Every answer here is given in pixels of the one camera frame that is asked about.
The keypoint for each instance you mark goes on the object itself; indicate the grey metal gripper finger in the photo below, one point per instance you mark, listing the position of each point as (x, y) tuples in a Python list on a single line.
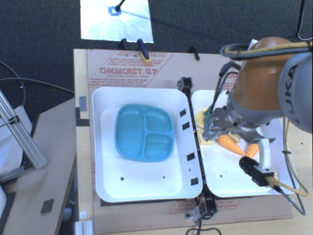
[(208, 125), (207, 135)]

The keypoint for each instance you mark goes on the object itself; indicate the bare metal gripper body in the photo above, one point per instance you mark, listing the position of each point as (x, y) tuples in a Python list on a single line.
[(226, 120)]

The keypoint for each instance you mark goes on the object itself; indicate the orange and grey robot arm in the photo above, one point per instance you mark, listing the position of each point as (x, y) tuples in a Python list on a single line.
[(261, 82)]

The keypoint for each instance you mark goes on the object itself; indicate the pale yellow flat toy food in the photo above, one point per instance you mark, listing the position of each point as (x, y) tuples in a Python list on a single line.
[(205, 142)]

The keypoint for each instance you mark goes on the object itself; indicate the thin black and white rod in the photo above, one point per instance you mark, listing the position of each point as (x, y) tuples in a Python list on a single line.
[(198, 146)]

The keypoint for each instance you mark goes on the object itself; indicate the beige toy bread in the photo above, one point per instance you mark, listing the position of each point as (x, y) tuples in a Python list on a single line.
[(236, 137)]

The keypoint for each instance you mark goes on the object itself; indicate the orange carrot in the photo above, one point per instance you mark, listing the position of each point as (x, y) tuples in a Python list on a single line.
[(252, 150), (230, 143)]

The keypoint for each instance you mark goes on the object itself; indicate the white plastic tray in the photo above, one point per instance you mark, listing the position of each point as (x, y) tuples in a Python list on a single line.
[(146, 177), (227, 175)]

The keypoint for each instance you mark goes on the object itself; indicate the blue divided plate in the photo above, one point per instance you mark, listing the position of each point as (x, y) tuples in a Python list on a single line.
[(132, 131)]

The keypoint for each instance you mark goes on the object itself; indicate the brown cardboard board red print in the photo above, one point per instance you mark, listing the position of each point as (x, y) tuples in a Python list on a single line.
[(127, 67)]

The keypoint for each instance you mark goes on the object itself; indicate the black cylinder on white bracket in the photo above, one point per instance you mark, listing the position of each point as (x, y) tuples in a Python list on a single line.
[(254, 171)]

